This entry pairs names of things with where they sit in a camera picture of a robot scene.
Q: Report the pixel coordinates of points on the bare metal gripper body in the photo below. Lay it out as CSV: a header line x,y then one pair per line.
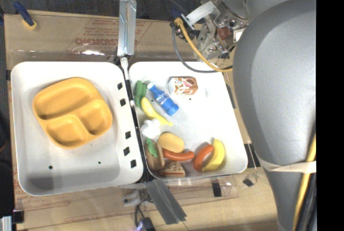
x,y
219,34

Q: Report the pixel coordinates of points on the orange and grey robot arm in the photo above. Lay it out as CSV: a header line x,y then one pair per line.
x,y
276,68

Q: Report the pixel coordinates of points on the brown and white carton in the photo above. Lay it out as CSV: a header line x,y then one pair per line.
x,y
184,86

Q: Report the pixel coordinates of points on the blue bottle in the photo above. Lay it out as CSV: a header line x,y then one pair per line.
x,y
165,101

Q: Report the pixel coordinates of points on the white plastic tray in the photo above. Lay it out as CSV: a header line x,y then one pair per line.
x,y
207,122
80,170

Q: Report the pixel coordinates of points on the green pea pod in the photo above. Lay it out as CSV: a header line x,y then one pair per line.
x,y
139,91

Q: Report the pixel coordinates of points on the white cauliflower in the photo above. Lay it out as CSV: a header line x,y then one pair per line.
x,y
151,129

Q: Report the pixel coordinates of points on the tan bread roll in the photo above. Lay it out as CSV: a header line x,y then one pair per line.
x,y
171,141

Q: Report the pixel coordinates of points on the orange sausage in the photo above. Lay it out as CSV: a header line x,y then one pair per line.
x,y
201,157
178,155

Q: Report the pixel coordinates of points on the brown burger with green lettuce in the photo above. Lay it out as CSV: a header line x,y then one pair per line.
x,y
155,157

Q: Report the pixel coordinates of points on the tan sandwich slice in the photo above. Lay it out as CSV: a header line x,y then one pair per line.
x,y
173,170

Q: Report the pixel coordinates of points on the brown cardboard board red print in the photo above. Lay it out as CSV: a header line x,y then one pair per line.
x,y
67,34

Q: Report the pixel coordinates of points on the orange divided plate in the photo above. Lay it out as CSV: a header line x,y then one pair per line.
x,y
67,95

